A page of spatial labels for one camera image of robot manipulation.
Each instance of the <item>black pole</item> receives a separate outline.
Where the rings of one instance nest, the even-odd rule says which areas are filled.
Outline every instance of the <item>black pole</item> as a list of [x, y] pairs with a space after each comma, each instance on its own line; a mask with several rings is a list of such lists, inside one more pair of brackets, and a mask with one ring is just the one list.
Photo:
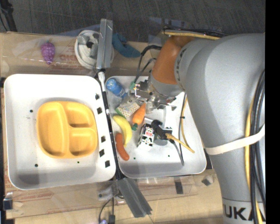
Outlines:
[[15, 26], [14, 18], [13, 18], [13, 5], [8, 2], [8, 0], [0, 0], [0, 6], [3, 14], [5, 15], [9, 30], [12, 32], [17, 32], [17, 27]]

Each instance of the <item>white cable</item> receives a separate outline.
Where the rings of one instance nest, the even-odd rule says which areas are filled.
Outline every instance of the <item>white cable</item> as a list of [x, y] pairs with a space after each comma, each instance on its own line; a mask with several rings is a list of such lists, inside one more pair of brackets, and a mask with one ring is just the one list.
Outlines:
[[259, 140], [261, 140], [264, 136], [265, 136], [265, 124], [262, 126], [261, 130], [257, 134], [254, 134], [254, 135], [251, 135], [251, 136], [239, 139], [239, 140], [235, 140], [233, 142], [223, 144], [223, 145], [220, 145], [217, 147], [206, 147], [205, 151], [209, 155], [223, 154], [223, 153], [226, 153], [226, 152], [234, 150], [234, 149], [238, 149], [238, 148], [242, 148], [242, 147], [254, 144], [254, 143], [258, 142]]
[[[93, 36], [93, 34], [100, 35], [99, 32], [91, 31], [91, 30], [84, 30], [82, 31], [78, 36], [87, 36], [89, 37], [89, 41], [93, 44], [98, 44], [98, 39]], [[75, 42], [75, 54], [77, 57], [77, 60], [79, 63], [89, 69], [94, 70], [96, 68], [97, 60], [90, 57], [91, 48], [88, 48], [86, 44], [79, 43], [78, 39], [76, 39]], [[111, 52], [111, 62], [114, 59], [114, 48], [112, 46], [112, 52]]]

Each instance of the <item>white tray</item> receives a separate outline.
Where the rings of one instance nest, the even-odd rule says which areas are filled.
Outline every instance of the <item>white tray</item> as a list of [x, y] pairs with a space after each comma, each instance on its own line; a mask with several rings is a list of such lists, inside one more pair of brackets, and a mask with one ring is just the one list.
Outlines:
[[[114, 76], [123, 87], [128, 91], [130, 83], [134, 77]], [[140, 77], [139, 81], [144, 81], [147, 77]], [[112, 115], [116, 115], [115, 108], [120, 104], [121, 98], [116, 97], [112, 92], [107, 91], [107, 97]], [[178, 138], [178, 127], [182, 110], [184, 93], [179, 94], [176, 100], [171, 105], [177, 106], [172, 111], [171, 107], [167, 106], [164, 110], [154, 110], [151, 114], [145, 117], [149, 119], [158, 119], [164, 123], [165, 127], [173, 129], [173, 135]], [[200, 135], [193, 121], [189, 106], [186, 106], [184, 119], [184, 130], [186, 140], [195, 153], [191, 153], [186, 148], [182, 147], [184, 166], [181, 164], [180, 157], [174, 145], [170, 142], [162, 140], [167, 144], [164, 146], [153, 145], [149, 151], [137, 149], [137, 142], [140, 134], [140, 128], [133, 131], [132, 140], [127, 144], [126, 151], [130, 155], [128, 161], [124, 161], [119, 157], [119, 167], [124, 175], [130, 178], [149, 178], [149, 177], [164, 177], [164, 176], [179, 176], [198, 174], [206, 168], [206, 158], [203, 150]], [[112, 120], [114, 134], [121, 132], [120, 127]]]
[[[38, 189], [104, 182], [114, 176], [116, 166], [98, 81], [88, 76], [16, 74], [6, 79], [4, 93], [8, 175], [15, 187]], [[98, 147], [91, 155], [55, 159], [40, 149], [36, 133], [38, 108], [57, 100], [80, 102], [93, 111]]]

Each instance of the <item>gray carpet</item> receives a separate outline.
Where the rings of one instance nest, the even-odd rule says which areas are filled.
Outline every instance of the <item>gray carpet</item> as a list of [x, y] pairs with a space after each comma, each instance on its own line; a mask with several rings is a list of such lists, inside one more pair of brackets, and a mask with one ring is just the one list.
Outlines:
[[[168, 20], [226, 34], [263, 33], [266, 0], [9, 0], [19, 32], [58, 34], [99, 24], [112, 17], [114, 32], [130, 41], [147, 42]], [[4, 32], [0, 22], [0, 32]], [[3, 176], [0, 137], [0, 176]], [[0, 186], [0, 208], [3, 197]]]

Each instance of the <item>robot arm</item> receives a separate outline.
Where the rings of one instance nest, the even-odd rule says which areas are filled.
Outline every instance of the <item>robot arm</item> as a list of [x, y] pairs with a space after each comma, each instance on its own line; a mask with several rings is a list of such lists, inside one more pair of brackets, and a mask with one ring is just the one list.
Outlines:
[[[165, 100], [185, 91], [204, 146], [217, 147], [245, 137], [249, 107], [264, 69], [264, 34], [230, 35], [215, 41], [170, 37], [149, 77], [149, 90]], [[264, 119], [262, 105], [260, 126]], [[265, 169], [264, 138], [259, 147]], [[210, 156], [220, 183], [226, 224], [258, 223], [244, 156], [244, 148]], [[265, 205], [258, 192], [256, 199], [265, 221]]]

